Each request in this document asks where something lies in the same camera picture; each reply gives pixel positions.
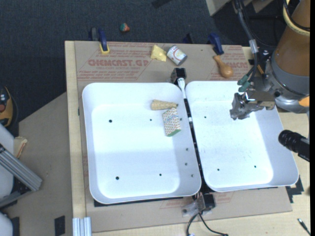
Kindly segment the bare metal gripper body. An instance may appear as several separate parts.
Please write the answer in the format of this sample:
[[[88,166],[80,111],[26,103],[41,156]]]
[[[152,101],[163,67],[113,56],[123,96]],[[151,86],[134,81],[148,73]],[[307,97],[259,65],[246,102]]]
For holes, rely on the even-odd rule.
[[[280,85],[275,78],[271,57],[254,60],[254,66],[248,72],[250,85],[245,91],[245,109],[258,111],[272,110],[276,98],[281,95]]]

